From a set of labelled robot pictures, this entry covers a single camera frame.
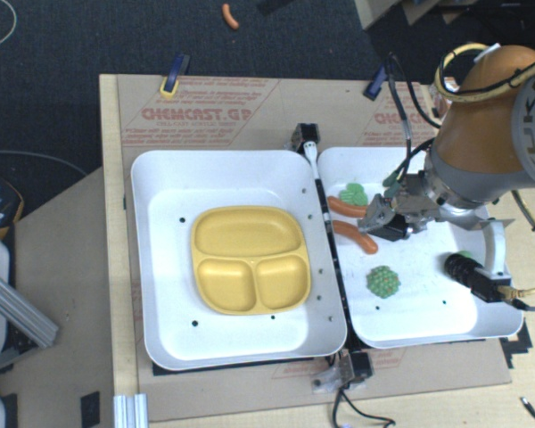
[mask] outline blue clamp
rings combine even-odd
[[[182,76],[188,70],[190,63],[190,55],[178,53],[175,60],[172,62],[172,68],[169,75],[162,80],[160,85],[160,95],[164,98],[170,99],[174,96],[178,89],[178,77]]]

